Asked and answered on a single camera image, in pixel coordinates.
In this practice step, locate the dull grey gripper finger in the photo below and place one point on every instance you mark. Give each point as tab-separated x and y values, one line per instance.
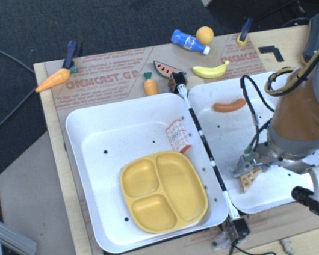
263	168
241	166

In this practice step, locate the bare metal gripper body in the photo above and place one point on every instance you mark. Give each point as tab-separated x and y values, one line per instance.
263	155

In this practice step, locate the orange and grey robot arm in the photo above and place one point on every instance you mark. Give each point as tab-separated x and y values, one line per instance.
300	111

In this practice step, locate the pizza slice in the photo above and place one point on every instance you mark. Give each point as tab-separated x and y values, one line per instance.
247	181

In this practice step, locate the white plastic tray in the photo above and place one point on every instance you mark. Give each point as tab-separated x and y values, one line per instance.
234	138
124	136

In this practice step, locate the thin black and white rod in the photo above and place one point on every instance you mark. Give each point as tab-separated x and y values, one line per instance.
203	137

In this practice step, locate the orange sausage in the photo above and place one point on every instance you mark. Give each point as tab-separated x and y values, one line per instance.
229	106

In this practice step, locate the yellow divided plate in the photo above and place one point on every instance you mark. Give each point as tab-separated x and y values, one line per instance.
175	182

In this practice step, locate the white and orange carton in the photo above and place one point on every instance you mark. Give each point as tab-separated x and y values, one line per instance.
177	134

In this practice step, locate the yellow banana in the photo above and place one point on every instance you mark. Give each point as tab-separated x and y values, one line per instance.
210	71

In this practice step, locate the small orange carrot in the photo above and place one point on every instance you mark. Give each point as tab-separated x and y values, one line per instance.
150	87

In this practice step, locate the watermelon slice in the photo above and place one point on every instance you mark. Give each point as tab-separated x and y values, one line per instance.
164	69

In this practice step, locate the orange ball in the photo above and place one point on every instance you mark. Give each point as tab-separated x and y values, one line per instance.
205	35

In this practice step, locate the blue bottle white cap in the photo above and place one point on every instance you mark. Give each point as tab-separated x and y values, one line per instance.
188	41

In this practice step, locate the large orange carrot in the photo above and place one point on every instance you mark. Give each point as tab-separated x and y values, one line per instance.
54	79

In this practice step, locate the black cylinder on white bracket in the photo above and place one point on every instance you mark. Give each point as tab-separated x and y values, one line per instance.
309	198

